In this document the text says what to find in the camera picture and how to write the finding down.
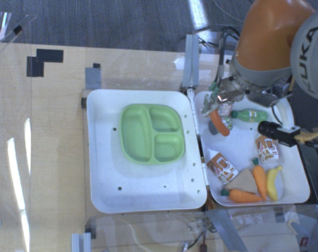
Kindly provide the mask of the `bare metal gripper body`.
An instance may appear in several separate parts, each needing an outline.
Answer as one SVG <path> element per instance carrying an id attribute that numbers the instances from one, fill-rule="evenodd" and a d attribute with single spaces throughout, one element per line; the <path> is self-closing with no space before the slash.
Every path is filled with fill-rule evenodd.
<path id="1" fill-rule="evenodd" d="M 244 98 L 244 89 L 239 86 L 234 76 L 217 78 L 210 90 L 210 98 L 219 104 L 239 102 Z"/>

